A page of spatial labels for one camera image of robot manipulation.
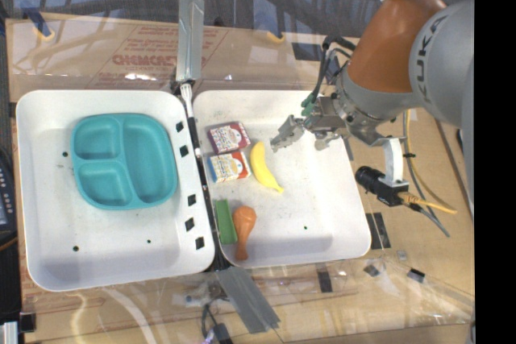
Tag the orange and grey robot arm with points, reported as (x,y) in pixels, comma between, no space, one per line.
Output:
(439,64)

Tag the black cylinder on white bracket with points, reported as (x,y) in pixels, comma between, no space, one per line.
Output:
(379,182)

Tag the blue and orange carton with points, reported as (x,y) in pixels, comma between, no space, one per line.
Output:
(229,167)

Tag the brown cardboard board, red print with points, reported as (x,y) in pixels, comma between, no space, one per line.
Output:
(415,254)

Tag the teal divided plate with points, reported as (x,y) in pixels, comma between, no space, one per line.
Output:
(125,161)

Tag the yellow banana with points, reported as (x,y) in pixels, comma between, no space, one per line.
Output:
(262,169)

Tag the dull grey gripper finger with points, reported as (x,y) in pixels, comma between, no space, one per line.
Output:
(282,142)
(290,123)

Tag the orange chicken drumstick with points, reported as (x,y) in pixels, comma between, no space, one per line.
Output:
(244,223)

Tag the green rectangular block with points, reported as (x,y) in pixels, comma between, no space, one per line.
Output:
(225,221)

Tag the purple printed carton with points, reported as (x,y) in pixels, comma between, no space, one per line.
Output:
(228,137)

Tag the white plastic tray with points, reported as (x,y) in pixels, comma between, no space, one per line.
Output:
(121,245)
(306,193)

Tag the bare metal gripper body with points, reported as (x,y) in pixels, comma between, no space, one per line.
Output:
(328,118)

